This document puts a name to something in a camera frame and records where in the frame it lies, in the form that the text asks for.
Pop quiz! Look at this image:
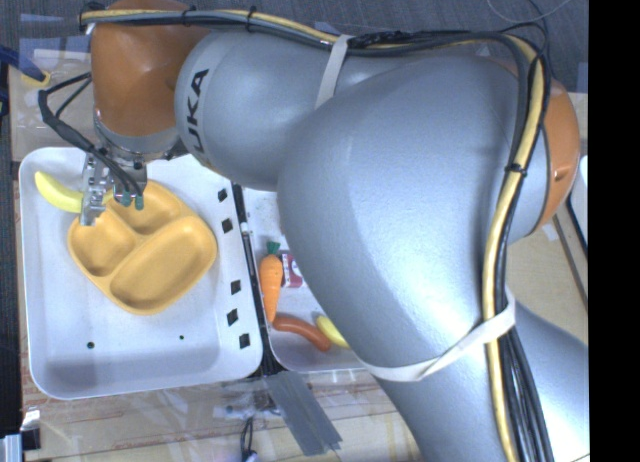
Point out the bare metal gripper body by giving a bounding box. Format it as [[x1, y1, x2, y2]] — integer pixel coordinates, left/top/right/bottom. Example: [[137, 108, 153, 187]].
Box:
[[81, 135, 152, 197]]

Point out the yellow banana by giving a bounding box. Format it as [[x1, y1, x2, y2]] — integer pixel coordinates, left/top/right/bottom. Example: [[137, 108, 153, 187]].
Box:
[[33, 170, 115, 214]]

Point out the yellow divided plate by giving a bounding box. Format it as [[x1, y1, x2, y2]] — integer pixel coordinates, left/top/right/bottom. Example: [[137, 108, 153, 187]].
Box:
[[66, 180, 219, 316]]

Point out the white plastic tray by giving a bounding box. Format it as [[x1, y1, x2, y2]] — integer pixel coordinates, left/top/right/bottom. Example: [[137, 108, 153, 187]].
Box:
[[241, 184, 372, 375], [18, 146, 265, 401]]

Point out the orange carrot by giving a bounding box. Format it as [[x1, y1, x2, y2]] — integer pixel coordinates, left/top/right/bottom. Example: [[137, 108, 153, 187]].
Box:
[[258, 241, 286, 324]]

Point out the red and white can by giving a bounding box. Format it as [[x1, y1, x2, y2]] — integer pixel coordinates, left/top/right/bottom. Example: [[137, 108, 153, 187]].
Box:
[[279, 251, 305, 289]]

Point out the orange-red sausage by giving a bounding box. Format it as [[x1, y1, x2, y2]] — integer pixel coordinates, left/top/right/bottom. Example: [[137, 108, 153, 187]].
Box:
[[271, 313, 333, 353]]

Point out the yellow rounded toy food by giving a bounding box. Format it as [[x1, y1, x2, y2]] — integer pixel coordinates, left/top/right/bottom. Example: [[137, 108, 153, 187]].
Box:
[[314, 315, 351, 350]]

